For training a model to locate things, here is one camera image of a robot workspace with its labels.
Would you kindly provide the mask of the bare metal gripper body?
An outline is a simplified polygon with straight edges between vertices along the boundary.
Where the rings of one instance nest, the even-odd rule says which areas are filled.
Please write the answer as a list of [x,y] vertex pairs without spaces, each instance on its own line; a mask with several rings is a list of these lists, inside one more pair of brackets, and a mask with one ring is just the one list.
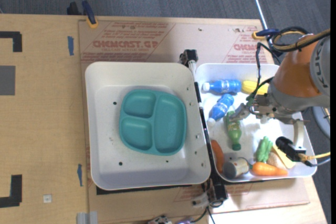
[[272,94],[257,94],[248,101],[248,111],[260,118],[263,115],[270,118],[283,116],[280,103]]

